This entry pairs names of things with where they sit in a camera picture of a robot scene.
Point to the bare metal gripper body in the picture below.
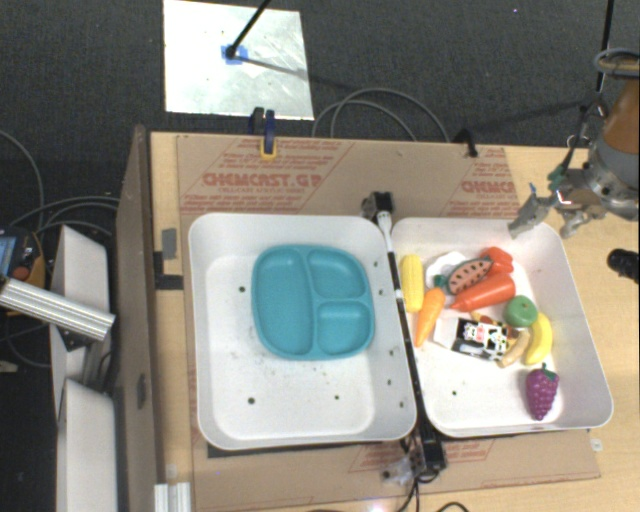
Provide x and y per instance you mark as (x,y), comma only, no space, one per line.
(607,192)

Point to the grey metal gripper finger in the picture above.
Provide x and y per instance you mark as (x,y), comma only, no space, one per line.
(572,224)
(526,215)

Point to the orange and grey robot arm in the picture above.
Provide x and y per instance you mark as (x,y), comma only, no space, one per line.
(622,115)

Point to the orange red pepper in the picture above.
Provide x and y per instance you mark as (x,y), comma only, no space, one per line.
(500,257)

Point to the watermelon slice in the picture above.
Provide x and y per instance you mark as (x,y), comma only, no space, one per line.
(467,275)

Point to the orange sauce bottle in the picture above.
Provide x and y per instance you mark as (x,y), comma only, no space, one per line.
(490,292)

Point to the green apple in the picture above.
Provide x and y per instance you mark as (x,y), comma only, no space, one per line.
(520,311)

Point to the yellow banana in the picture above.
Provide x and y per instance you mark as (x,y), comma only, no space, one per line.
(541,340)

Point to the white cow print carton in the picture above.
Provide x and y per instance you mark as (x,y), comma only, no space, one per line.
(480,339)

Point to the yellow corn cob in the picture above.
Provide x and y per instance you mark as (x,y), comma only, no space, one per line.
(412,282)

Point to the tan sausage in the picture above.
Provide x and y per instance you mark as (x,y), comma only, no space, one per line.
(517,350)

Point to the orange carrot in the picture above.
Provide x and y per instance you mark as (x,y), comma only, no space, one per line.
(430,312)

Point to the thin black and white rod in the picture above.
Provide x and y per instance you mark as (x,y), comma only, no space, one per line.
(400,295)

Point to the purple grapes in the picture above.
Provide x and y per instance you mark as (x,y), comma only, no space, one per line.
(541,395)

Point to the white plastic tray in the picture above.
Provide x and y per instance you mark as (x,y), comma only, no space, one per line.
(480,400)
(300,400)

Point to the brown cardboard board red print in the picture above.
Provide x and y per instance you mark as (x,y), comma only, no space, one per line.
(310,175)

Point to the blue divided plate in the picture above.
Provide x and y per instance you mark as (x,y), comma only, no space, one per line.
(285,300)

